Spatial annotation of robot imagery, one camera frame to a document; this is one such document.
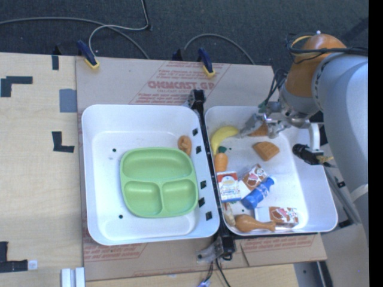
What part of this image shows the tan toy croissant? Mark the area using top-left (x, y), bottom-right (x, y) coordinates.
top-left (177, 135), bottom-right (193, 157)

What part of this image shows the red and white carton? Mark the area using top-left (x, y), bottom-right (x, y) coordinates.
top-left (216, 170), bottom-right (242, 204)

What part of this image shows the orange carrot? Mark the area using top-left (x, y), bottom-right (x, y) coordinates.
top-left (214, 145), bottom-right (229, 173)

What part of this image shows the orange toy food piece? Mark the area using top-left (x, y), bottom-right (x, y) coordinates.
top-left (250, 123), bottom-right (269, 138)

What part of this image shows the yellow banana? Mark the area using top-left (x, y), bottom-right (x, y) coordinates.
top-left (209, 125), bottom-right (241, 155)

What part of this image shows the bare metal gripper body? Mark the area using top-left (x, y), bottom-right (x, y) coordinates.
top-left (263, 101), bottom-right (312, 129)

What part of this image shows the orange toy bread slice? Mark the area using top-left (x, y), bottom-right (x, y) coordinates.
top-left (252, 141), bottom-right (281, 162)

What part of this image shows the white plastic tray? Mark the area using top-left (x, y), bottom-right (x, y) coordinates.
top-left (204, 105), bottom-right (339, 237)
top-left (81, 103), bottom-right (221, 246)

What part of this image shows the small brown and white carton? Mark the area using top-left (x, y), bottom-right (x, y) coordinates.
top-left (241, 163), bottom-right (268, 191)

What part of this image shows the brown cardboard board red print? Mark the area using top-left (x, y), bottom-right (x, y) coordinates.
top-left (74, 55), bottom-right (329, 282)

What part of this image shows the large brown and white carton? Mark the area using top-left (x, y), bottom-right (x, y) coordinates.
top-left (254, 206), bottom-right (300, 230)

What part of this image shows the green divided plate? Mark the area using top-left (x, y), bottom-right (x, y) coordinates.
top-left (119, 146), bottom-right (199, 219)

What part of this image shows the tan toy chicken drumstick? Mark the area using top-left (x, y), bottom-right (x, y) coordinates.
top-left (233, 213), bottom-right (277, 234)

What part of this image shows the beige toy food piece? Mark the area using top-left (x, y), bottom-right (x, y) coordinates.
top-left (224, 203), bottom-right (237, 227)

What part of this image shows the black cylinder on white bracket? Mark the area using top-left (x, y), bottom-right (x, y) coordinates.
top-left (292, 123), bottom-right (326, 166)

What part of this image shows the blue bottle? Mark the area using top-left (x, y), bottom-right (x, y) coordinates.
top-left (240, 176), bottom-right (276, 210)

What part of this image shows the thin black rod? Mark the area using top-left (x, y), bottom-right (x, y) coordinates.
top-left (197, 106), bottom-right (227, 239)

